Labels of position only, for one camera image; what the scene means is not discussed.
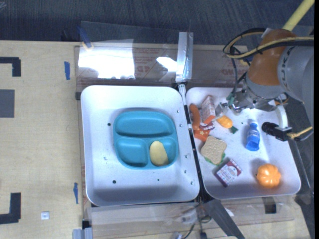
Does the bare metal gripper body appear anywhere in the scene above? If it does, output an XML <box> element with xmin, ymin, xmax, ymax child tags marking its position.
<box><xmin>228</xmin><ymin>89</ymin><xmax>275</xmax><ymax>113</ymax></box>

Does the white and orange carton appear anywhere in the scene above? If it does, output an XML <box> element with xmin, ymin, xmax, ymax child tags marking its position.
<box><xmin>200</xmin><ymin>95</ymin><xmax>216</xmax><ymax>124</ymax></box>

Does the orange carrot with green leaf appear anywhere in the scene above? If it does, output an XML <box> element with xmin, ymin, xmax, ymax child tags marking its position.
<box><xmin>215</xmin><ymin>115</ymin><xmax>239</xmax><ymax>135</ymax></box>

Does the orange sausage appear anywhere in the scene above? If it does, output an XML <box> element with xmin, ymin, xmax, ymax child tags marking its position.
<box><xmin>189</xmin><ymin>103</ymin><xmax>201</xmax><ymax>132</ymax></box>

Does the blue plastic bottle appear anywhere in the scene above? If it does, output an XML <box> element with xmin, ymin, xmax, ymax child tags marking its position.
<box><xmin>245</xmin><ymin>119</ymin><xmax>261</xmax><ymax>152</ymax></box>

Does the thin black and white rod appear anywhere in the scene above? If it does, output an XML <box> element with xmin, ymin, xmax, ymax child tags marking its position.
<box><xmin>178</xmin><ymin>83</ymin><xmax>204</xmax><ymax>186</ymax></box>

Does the bread sandwich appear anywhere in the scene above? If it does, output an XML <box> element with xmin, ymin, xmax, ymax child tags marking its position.
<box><xmin>200</xmin><ymin>135</ymin><xmax>228</xmax><ymax>165</ymax></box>

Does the white plastic tray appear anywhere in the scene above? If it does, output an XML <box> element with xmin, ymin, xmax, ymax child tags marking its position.
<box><xmin>185</xmin><ymin>86</ymin><xmax>302</xmax><ymax>201</ymax></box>
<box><xmin>80</xmin><ymin>84</ymin><xmax>201</xmax><ymax>207</ymax></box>

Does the dark red carton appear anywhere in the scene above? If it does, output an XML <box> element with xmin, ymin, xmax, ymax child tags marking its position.
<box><xmin>215</xmin><ymin>158</ymin><xmax>243</xmax><ymax>188</ymax></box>

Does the orange pumpkin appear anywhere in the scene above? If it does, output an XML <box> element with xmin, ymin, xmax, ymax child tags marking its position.
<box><xmin>255</xmin><ymin>163</ymin><xmax>282</xmax><ymax>189</ymax></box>

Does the yellow potato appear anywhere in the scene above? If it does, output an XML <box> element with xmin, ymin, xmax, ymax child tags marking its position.
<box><xmin>149</xmin><ymin>140</ymin><xmax>170</xmax><ymax>167</ymax></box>

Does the blue divided plate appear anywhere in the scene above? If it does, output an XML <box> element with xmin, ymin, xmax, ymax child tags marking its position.
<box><xmin>112</xmin><ymin>110</ymin><xmax>179</xmax><ymax>170</ymax></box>

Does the black cylinder on white bracket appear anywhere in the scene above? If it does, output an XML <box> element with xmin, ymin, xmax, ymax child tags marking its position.
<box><xmin>261</xmin><ymin>105</ymin><xmax>293</xmax><ymax>142</ymax></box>

